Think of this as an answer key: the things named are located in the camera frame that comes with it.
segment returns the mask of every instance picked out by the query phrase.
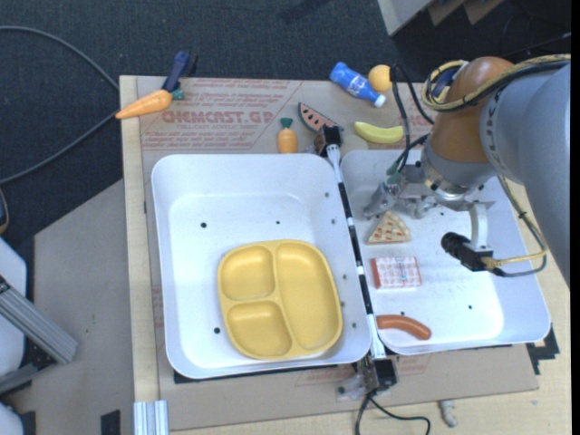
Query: black cable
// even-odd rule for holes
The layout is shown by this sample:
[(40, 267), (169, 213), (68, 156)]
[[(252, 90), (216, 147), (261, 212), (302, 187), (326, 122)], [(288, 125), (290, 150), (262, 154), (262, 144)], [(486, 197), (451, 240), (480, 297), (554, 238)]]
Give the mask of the black cable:
[(356, 415), (356, 421), (354, 423), (354, 435), (361, 435), (361, 421), (363, 420), (363, 413), (367, 405), (369, 404), (370, 399), (371, 399), (370, 393), (364, 395), (364, 400), (362, 400), (361, 407), (359, 408), (359, 412)]
[(89, 137), (91, 134), (93, 134), (98, 129), (100, 129), (104, 124), (106, 124), (112, 118), (114, 118), (114, 116), (115, 116), (116, 113), (117, 113), (116, 111), (112, 112), (104, 120), (100, 121), (98, 124), (96, 124), (95, 126), (93, 126), (92, 128), (90, 128), (89, 130), (87, 130), (83, 135), (81, 135), (81, 137), (78, 137), (77, 139), (73, 140), (67, 146), (65, 146), (64, 148), (60, 149), (59, 151), (57, 151), (56, 153), (54, 153), (52, 156), (48, 157), (47, 159), (42, 160), (41, 162), (39, 162), (39, 163), (31, 166), (28, 169), (21, 170), (20, 172), (17, 172), (17, 173), (13, 174), (10, 177), (0, 179), (0, 185), (4, 185), (4, 184), (7, 184), (9, 182), (13, 182), (13, 181), (15, 181), (15, 180), (17, 180), (19, 178), (22, 178), (22, 177), (24, 177), (24, 176), (26, 176), (28, 174), (31, 174), (32, 172), (35, 172), (36, 170), (42, 168), (43, 166), (46, 166), (47, 164), (53, 162), (57, 158), (61, 157), (68, 150), (70, 150), (71, 148), (75, 147), (76, 145), (78, 145), (79, 143), (81, 143), (83, 140), (85, 140), (87, 137)]
[(377, 409), (384, 412), (387, 416), (390, 416), (394, 419), (398, 419), (399, 421), (425, 421), (427, 423), (427, 430), (425, 431), (425, 435), (429, 435), (429, 432), (431, 431), (431, 421), (425, 416), (411, 416), (411, 417), (396, 416), (392, 412), (385, 410), (372, 397), (370, 397), (369, 400), (371, 400), (371, 403), (374, 404)]
[(364, 410), (366, 409), (366, 407), (369, 404), (369, 401), (380, 411), (382, 411), (383, 413), (385, 413), (387, 416), (396, 419), (398, 421), (424, 421), (427, 423), (427, 430), (425, 431), (425, 435), (429, 435), (430, 430), (431, 430), (431, 421), (424, 417), (424, 416), (411, 416), (411, 417), (403, 417), (403, 416), (397, 416), (396, 414), (393, 414), (390, 411), (387, 411), (386, 409), (384, 409), (378, 402), (376, 402), (373, 399), (373, 394), (374, 391), (370, 391), (369, 393), (367, 393), (364, 396), (364, 400), (362, 400), (362, 404), (361, 407), (359, 408), (359, 411), (356, 415), (356, 422), (354, 423), (354, 434), (355, 435), (361, 435), (361, 421), (363, 420), (363, 414), (364, 414)]
[(508, 28), (509, 28), (509, 26), (512, 24), (513, 21), (515, 21), (520, 16), (527, 16), (527, 14), (526, 13), (515, 13), (515, 14), (511, 15), (507, 19), (507, 21), (504, 24), (503, 28), (501, 29), (501, 35), (499, 37), (499, 44), (498, 44), (498, 53), (502, 53), (503, 52), (504, 40), (506, 39), (506, 35), (508, 34)]
[(409, 124), (409, 118), (407, 116), (407, 112), (405, 111), (405, 107), (402, 103), (401, 96), (399, 94), (399, 86), (397, 83), (398, 80), (397, 80), (396, 72), (401, 73), (402, 76), (405, 78), (404, 81), (407, 83), (409, 90), (411, 91), (411, 96), (412, 96), (413, 100), (415, 101), (415, 104), (417, 105), (417, 108), (420, 111), (423, 118), (425, 118), (429, 124), (433, 124), (434, 121), (421, 108), (421, 103), (419, 102), (419, 99), (417, 98), (417, 94), (415, 93), (415, 90), (413, 89), (412, 83), (411, 83), (407, 73), (404, 71), (404, 69), (400, 65), (394, 64), (391, 68), (392, 93), (393, 93), (393, 96), (395, 98), (395, 102), (397, 103), (397, 108), (399, 109), (399, 113), (401, 114), (401, 117), (402, 117), (402, 120), (403, 120), (404, 126), (405, 126), (405, 148), (404, 148), (402, 154), (399, 156), (399, 158), (395, 160), (395, 163), (397, 164), (396, 170), (401, 173), (403, 168), (407, 164), (407, 158), (409, 157), (409, 151), (412, 148), (416, 147), (417, 145), (424, 143), (425, 140), (427, 139), (427, 137), (429, 136), (429, 134), (425, 134), (424, 136), (419, 137), (413, 143), (411, 143), (411, 126)]
[(519, 50), (514, 50), (513, 52), (501, 54), (500, 56), (502, 58), (509, 58), (509, 57), (511, 57), (515, 54), (521, 53), (521, 52), (529, 52), (530, 50), (534, 50), (536, 48), (543, 47), (544, 45), (553, 44), (554, 42), (560, 42), (562, 40), (567, 39), (568, 37), (572, 37), (572, 31), (568, 31), (566, 33), (560, 34), (558, 37), (554, 37), (552, 39), (548, 39), (548, 40), (545, 40), (543, 42), (538, 42), (538, 43), (535, 43), (533, 45), (528, 45), (524, 48), (520, 48)]
[[(81, 58), (83, 58), (84, 61), (86, 61), (88, 64), (90, 64), (95, 70), (97, 70), (97, 72), (105, 78), (105, 80), (115, 89), (115, 90), (119, 90), (119, 85), (101, 68), (101, 66), (99, 66), (96, 62), (94, 62), (91, 58), (89, 58), (86, 54), (84, 54), (83, 52), (81, 52), (78, 48), (70, 45), (68, 42), (64, 41), (63, 39), (56, 37), (55, 35), (52, 34), (48, 34), (44, 31), (40, 31), (38, 29), (33, 29), (30, 27), (23, 27), (23, 26), (13, 26), (13, 25), (0, 25), (0, 32), (24, 32), (24, 33), (31, 33), (31, 34), (37, 34), (37, 35), (41, 35), (42, 37), (45, 37), (47, 39), (53, 40), (55, 42), (57, 42), (58, 44), (61, 44), (63, 46), (65, 46), (66, 48), (68, 48), (69, 50), (71, 50), (73, 53), (79, 55)], [(81, 143), (83, 140), (85, 140), (87, 137), (89, 137), (90, 135), (92, 135), (94, 132), (96, 132), (98, 129), (100, 129), (102, 126), (104, 126), (107, 122), (109, 122), (111, 119), (113, 119), (113, 117), (115, 116), (115, 114), (117, 113), (117, 111), (112, 112), (109, 116), (107, 116), (104, 120), (98, 122), (95, 126), (93, 126), (92, 128), (90, 128), (89, 130), (87, 130), (83, 135), (81, 135), (79, 138), (73, 140), (71, 143), (69, 143), (67, 146), (65, 146), (64, 148), (62, 148), (61, 150), (57, 151), (56, 153), (54, 153), (52, 156), (50, 156), (47, 159), (44, 159), (43, 161), (31, 166), (28, 169), (22, 170), (20, 172), (17, 172), (15, 174), (13, 174), (12, 176), (9, 176), (7, 178), (3, 178), (0, 179), (0, 185), (4, 185), (7, 184), (9, 182), (13, 182), (17, 179), (20, 179), (36, 170), (38, 170), (39, 168), (42, 168), (43, 166), (46, 166), (47, 164), (53, 162), (54, 160), (56, 160), (57, 158), (61, 157), (64, 153), (66, 153), (68, 150), (70, 150), (71, 148), (75, 147), (76, 145), (78, 145), (79, 143)]]
[(560, 40), (564, 40), (566, 38), (567, 34), (572, 33), (571, 31), (568, 30), (568, 28), (570, 26), (565, 21), (540, 16), (539, 14), (535, 14), (533, 12), (528, 11), (526, 9), (526, 7), (519, 0), (512, 0), (512, 1), (516, 4), (516, 6), (519, 7), (521, 14), (527, 16), (527, 18), (528, 18), (527, 27), (526, 27), (527, 33), (530, 33), (531, 24), (535, 21), (538, 21), (539, 23), (544, 24), (546, 28), (550, 28), (550, 29), (552, 29), (556, 26), (559, 26), (564, 32), (562, 35), (560, 35), (554, 39), (550, 39), (550, 40), (547, 40), (547, 41), (544, 41), (541, 43), (533, 43), (533, 40), (534, 40), (533, 35), (534, 34), (533, 34), (533, 32), (531, 32), (531, 34), (527, 34), (528, 35), (528, 38), (527, 38), (528, 39), (528, 46), (524, 47), (523, 49), (509, 53), (508, 55), (513, 54), (513, 53), (520, 53), (523, 51), (530, 51), (530, 50), (533, 50), (535, 48), (539, 48), (542, 45), (551, 44), (552, 42), (558, 42)]
[(411, 97), (415, 102), (415, 105), (417, 105), (417, 110), (419, 110), (420, 115), (423, 118), (425, 118), (425, 121), (427, 121), (429, 124), (434, 124), (435, 121), (425, 112), (425, 110), (423, 110), (422, 104), (419, 101), (419, 98), (417, 97), (417, 93), (415, 92), (415, 89), (413, 89), (411, 79), (409, 78), (409, 75), (405, 72), (405, 70), (402, 68), (402, 66), (400, 64), (395, 64), (391, 69), (394, 70), (395, 72), (399, 71), (402, 74), (404, 81), (407, 83), (409, 91), (411, 92)]
[(8, 223), (10, 222), (10, 215), (8, 214), (8, 205), (6, 205), (6, 199), (4, 193), (0, 188), (0, 236), (4, 234), (8, 228)]

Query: cardboard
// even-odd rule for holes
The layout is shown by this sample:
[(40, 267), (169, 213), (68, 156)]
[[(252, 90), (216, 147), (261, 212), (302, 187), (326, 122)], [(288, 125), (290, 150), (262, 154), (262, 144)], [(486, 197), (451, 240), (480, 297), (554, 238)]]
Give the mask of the cardboard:
[(77, 340), (71, 362), (33, 376), (6, 402), (38, 433), (101, 433), (120, 414), (131, 433), (131, 320), (119, 181), (34, 237), (34, 304)]
[[(158, 89), (162, 82), (162, 78), (137, 78), (139, 96)], [(401, 124), (392, 93), (387, 92), (386, 105), (376, 109), (323, 81), (186, 79), (181, 87), (185, 101), (174, 101), (167, 110), (139, 119), (159, 393), (168, 401), (170, 428), (190, 430), (358, 409), (360, 401), (337, 394), (341, 382), (353, 375), (351, 365), (195, 382), (176, 375), (164, 347), (150, 173), (160, 158), (173, 153), (276, 152), (280, 120), (297, 118), (298, 102), (338, 122), (346, 141), (357, 142), (353, 140), (355, 121), (385, 127)], [(414, 106), (406, 86), (401, 87), (401, 96), (414, 140), (428, 132), (430, 125)], [(298, 134), (299, 149), (309, 151), (315, 134), (298, 121), (292, 127)], [(402, 143), (371, 144), (369, 148), (400, 149)], [(390, 406), (537, 388), (525, 345), (390, 359), (399, 382), (380, 397)]]

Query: toy carrot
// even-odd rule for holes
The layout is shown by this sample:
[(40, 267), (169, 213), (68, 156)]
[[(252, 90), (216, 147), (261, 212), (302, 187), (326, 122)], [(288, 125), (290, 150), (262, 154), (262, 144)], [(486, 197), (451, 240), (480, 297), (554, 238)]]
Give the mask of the toy carrot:
[(160, 89), (139, 98), (137, 101), (123, 108), (115, 114), (115, 118), (124, 120), (132, 118), (133, 116), (141, 116), (141, 114), (165, 110), (171, 104), (171, 100), (171, 92)]
[(280, 153), (296, 153), (298, 151), (298, 137), (296, 132), (290, 129), (292, 120), (282, 118), (282, 130), (278, 132), (278, 151)]

